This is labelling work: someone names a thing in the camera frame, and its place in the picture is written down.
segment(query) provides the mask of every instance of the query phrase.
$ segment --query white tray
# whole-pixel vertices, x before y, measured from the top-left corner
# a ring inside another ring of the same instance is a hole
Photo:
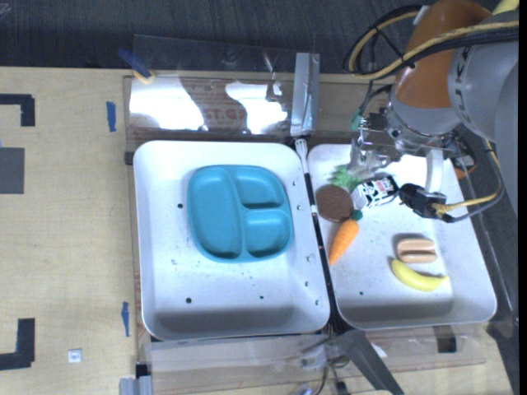
[[[280,256],[219,263],[203,256],[185,210],[193,172],[208,165],[271,170],[289,199],[294,239]],[[142,318],[161,340],[311,333],[329,300],[301,163],[275,143],[148,142],[133,158]]]
[[[314,191],[328,184],[338,165],[349,162],[349,145],[319,145],[308,155]],[[426,160],[403,156],[385,170],[399,187],[406,183],[424,186]],[[459,202],[463,195],[452,164],[444,162],[441,192],[447,202]],[[454,224],[424,219],[397,198],[393,202],[363,211],[359,233],[347,252],[330,267],[333,288],[341,316],[355,328],[406,328],[456,323],[483,323],[495,313],[497,302],[481,249],[470,220]],[[466,213],[453,211],[454,216]],[[338,224],[319,219],[326,252]],[[412,268],[431,274],[446,274],[432,293],[406,287],[391,272],[397,241],[421,236],[436,243],[438,259]]]

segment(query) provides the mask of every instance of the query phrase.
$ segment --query toy banana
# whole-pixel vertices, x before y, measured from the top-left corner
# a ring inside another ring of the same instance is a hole
[[[392,260],[392,271],[404,285],[420,291],[434,291],[443,281],[450,279],[447,276],[422,275],[398,259]]]

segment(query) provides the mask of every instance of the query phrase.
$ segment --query brown round object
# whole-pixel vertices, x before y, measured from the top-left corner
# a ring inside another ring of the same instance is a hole
[[[343,222],[353,213],[353,201],[349,192],[334,184],[319,188],[316,195],[319,215],[332,222]]]

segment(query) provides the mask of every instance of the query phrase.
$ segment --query black corner marker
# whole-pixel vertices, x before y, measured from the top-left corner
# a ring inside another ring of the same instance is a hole
[[[24,369],[35,361],[35,319],[18,319],[16,350],[0,354],[0,370]]]
[[[35,98],[29,94],[0,94],[0,105],[20,105],[20,125],[35,126]]]

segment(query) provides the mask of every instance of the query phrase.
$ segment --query gray square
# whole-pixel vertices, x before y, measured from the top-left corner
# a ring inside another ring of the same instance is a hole
[[[24,148],[0,147],[0,194],[24,193]]]

